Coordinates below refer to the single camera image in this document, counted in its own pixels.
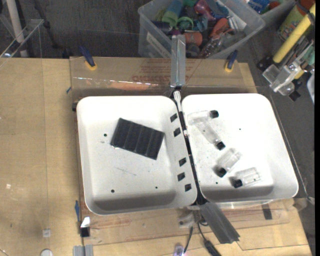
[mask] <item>white circle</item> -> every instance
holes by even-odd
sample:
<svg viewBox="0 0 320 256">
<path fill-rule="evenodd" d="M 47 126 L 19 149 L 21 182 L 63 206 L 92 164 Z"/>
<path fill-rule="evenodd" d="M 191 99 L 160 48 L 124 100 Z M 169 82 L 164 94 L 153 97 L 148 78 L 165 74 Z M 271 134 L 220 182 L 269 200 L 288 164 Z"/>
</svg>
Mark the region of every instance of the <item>white circle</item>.
<svg viewBox="0 0 320 256">
<path fill-rule="evenodd" d="M 51 250 L 49 249 L 44 249 L 41 253 L 40 256 L 54 256 Z"/>
</svg>

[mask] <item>scratch mark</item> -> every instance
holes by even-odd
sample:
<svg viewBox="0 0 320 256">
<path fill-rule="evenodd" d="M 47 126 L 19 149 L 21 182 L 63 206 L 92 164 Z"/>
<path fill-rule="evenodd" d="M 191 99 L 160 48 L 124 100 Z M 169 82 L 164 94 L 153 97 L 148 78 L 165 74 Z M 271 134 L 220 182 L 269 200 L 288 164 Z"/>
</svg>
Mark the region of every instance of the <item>scratch mark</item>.
<svg viewBox="0 0 320 256">
<path fill-rule="evenodd" d="M 137 176 L 136 174 L 134 174 L 134 173 L 132 173 L 132 172 L 130 172 L 130 171 L 127 171 L 127 170 L 124 170 L 124 169 L 121 169 L 121 168 L 118 168 L 118 167 L 114 167 L 114 168 L 116 168 L 116 169 L 118 169 L 118 170 L 120 170 L 120 171 L 123 171 L 124 173 L 127 173 L 127 174 L 131 174 L 131 175 Z"/>
</svg>

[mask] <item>wooden table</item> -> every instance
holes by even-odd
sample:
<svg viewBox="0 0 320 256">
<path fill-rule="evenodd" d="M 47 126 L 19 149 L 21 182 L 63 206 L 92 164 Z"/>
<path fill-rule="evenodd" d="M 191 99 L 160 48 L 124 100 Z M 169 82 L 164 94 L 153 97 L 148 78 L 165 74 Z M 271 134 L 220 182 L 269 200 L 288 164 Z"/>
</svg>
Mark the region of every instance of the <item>wooden table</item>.
<svg viewBox="0 0 320 256">
<path fill-rule="evenodd" d="M 252 85 L 248 65 L 238 68 Z M 10 59 L 0 69 L 0 249 L 9 256 L 39 255 L 45 248 L 67 256 L 83 243 L 74 208 L 80 186 L 70 86 L 67 59 Z M 311 255 L 293 200 L 283 205 L 289 222 L 237 229 L 238 243 L 219 244 L 212 232 L 205 236 L 223 256 Z M 43 237 L 45 229 L 49 237 Z M 178 235 L 95 245 L 94 255 L 169 256 L 186 241 L 187 235 Z M 187 255 L 209 255 L 198 234 Z"/>
</svg>

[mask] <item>yellow pole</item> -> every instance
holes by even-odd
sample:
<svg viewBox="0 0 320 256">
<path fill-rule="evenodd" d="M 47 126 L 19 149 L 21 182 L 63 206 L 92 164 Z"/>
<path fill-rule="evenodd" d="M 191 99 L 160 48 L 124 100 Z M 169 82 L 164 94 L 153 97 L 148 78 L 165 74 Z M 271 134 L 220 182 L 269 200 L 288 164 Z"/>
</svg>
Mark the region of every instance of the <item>yellow pole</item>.
<svg viewBox="0 0 320 256">
<path fill-rule="evenodd" d="M 310 9 L 310 13 L 316 16 L 316 3 Z M 304 32 L 311 25 L 308 15 L 306 14 L 303 19 L 300 21 L 298 26 L 292 31 L 291 35 L 285 40 L 280 49 L 273 56 L 273 61 L 275 63 L 280 63 L 299 38 L 303 35 Z"/>
</svg>

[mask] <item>white pole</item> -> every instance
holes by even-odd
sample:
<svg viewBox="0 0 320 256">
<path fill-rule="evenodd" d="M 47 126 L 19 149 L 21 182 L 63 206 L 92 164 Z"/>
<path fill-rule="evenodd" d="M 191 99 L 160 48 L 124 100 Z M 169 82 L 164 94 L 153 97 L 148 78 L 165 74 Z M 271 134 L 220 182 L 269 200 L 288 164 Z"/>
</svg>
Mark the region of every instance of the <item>white pole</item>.
<svg viewBox="0 0 320 256">
<path fill-rule="evenodd" d="M 25 37 L 22 32 L 22 27 L 20 23 L 20 18 L 17 10 L 17 5 L 15 0 L 6 0 L 8 5 L 8 10 L 10 14 L 10 19 L 13 26 L 14 35 L 18 43 L 22 43 L 25 40 Z M 21 57 L 28 57 L 27 50 L 20 51 Z"/>
</svg>

